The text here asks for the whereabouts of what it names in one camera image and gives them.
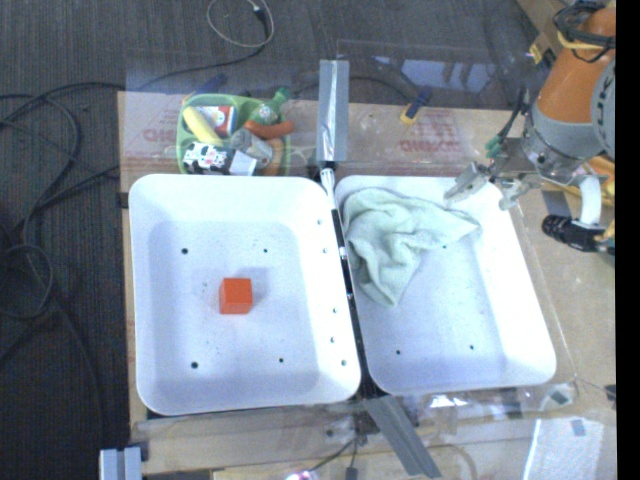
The green divided plate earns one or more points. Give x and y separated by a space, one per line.
186 140

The black and white cow carton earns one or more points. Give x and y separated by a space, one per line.
205 158

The green bottle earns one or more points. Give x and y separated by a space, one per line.
266 110

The pale green cloth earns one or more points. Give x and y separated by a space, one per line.
390 233

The white plastic tray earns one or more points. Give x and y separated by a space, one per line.
460 318
240 348

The brown cardboard board red print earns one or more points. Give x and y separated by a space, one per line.
400 138

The grey can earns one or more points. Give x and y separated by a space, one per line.
252 144

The orange cube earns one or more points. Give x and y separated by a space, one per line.
236 296

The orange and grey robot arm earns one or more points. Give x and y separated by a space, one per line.
570 88

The white cube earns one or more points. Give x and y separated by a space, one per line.
243 163

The orange carrot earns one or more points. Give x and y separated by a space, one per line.
270 129

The black cylinder on white bracket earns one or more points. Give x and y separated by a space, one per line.
570 229

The yellow banana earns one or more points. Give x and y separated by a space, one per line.
200 124

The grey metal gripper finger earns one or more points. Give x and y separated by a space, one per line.
467 182
511 192

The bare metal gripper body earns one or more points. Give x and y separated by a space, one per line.
512 155

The red and white carton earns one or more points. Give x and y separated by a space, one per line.
224 118

